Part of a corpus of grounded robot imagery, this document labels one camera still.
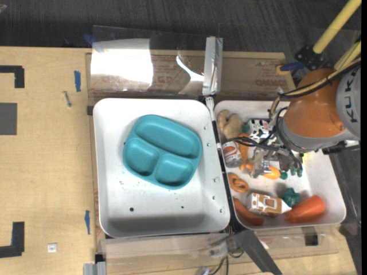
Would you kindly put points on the small green screw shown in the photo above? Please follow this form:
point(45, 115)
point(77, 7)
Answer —
point(67, 99)

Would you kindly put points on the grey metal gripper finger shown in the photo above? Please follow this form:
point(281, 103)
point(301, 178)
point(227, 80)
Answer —
point(266, 165)
point(257, 165)

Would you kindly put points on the small white square piece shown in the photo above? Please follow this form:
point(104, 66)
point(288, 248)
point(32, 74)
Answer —
point(52, 247)

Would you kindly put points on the large orange carrot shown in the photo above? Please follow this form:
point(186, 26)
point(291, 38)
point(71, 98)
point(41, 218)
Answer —
point(308, 209)

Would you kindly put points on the brown and white carton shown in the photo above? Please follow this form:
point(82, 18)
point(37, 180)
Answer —
point(266, 205)

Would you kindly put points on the orange brown sausage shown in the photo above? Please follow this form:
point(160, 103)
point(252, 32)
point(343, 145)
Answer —
point(246, 212)

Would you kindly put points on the white plastic tray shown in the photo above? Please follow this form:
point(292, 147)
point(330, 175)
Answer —
point(318, 182)
point(160, 211)

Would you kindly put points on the black and white cow carton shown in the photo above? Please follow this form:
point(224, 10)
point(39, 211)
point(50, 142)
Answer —
point(258, 129)

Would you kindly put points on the green broccoli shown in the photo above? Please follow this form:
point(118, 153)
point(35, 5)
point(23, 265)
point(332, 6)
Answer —
point(291, 197)

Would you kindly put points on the red and white can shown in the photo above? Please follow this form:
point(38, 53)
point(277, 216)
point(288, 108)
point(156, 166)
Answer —
point(232, 153)

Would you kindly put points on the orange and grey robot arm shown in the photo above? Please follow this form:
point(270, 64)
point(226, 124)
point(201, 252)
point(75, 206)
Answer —
point(312, 113)

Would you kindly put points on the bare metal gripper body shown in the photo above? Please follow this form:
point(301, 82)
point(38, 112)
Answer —
point(279, 153)

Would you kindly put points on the blue divided plate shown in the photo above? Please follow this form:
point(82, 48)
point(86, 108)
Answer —
point(163, 150)

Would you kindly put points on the black cylinder on white bracket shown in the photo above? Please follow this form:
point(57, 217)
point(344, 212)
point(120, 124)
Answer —
point(334, 149)

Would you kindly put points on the beige ginger root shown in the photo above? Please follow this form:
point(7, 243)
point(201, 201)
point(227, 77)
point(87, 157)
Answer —
point(230, 126)

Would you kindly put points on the small orange carrot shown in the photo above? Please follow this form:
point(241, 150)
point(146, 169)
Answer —
point(244, 150)
point(273, 173)

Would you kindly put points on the orange brown pretzel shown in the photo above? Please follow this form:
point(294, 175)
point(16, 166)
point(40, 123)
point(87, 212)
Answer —
point(233, 179)

